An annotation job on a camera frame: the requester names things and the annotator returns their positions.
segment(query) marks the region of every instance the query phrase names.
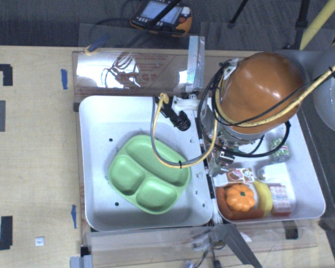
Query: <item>green divided tray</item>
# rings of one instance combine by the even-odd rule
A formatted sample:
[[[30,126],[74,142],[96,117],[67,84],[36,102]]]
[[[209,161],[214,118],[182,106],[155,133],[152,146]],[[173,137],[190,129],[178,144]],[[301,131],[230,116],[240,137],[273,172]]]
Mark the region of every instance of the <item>green divided tray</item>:
[[[155,146],[168,161],[186,161],[159,140],[155,140]],[[141,210],[162,214],[180,198],[190,175],[189,167],[175,169],[161,164],[154,155],[150,136],[138,135],[129,139],[114,157],[108,180],[121,196]]]

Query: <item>sausage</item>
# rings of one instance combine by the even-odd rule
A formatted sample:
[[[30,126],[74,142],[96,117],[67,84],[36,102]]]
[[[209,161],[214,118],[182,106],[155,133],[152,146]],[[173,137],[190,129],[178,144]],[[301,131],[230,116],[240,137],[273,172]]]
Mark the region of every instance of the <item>sausage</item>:
[[[253,219],[263,217],[264,211],[259,208],[251,208],[246,212],[231,210],[226,203],[225,190],[222,187],[216,188],[216,199],[219,212],[227,220],[237,221],[240,219]]]

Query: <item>soda can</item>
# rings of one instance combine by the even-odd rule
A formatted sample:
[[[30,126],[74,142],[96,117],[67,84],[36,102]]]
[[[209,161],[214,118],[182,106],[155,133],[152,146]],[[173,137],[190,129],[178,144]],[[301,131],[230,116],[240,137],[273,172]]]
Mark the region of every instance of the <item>soda can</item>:
[[[270,150],[276,148],[283,138],[279,137],[270,141]],[[275,163],[282,163],[290,159],[289,148],[286,143],[276,152],[272,154],[272,161]]]

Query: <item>multimeter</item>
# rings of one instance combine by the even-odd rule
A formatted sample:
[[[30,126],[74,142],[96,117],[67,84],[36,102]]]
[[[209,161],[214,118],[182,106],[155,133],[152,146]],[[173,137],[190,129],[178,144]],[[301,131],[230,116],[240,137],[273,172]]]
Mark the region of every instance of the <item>multimeter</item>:
[[[170,2],[170,0],[143,0],[130,19],[131,26],[145,29]],[[152,27],[151,32],[171,32],[173,36],[184,36],[190,31],[191,24],[190,7],[177,4]]]

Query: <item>banana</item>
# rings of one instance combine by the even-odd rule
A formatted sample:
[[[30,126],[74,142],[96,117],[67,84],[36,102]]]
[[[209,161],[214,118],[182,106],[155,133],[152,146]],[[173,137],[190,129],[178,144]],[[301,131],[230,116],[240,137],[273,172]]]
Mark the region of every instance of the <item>banana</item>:
[[[271,212],[273,207],[272,194],[269,190],[269,187],[262,181],[255,179],[253,184],[255,185],[260,197],[259,208],[264,211],[263,217],[266,217]]]

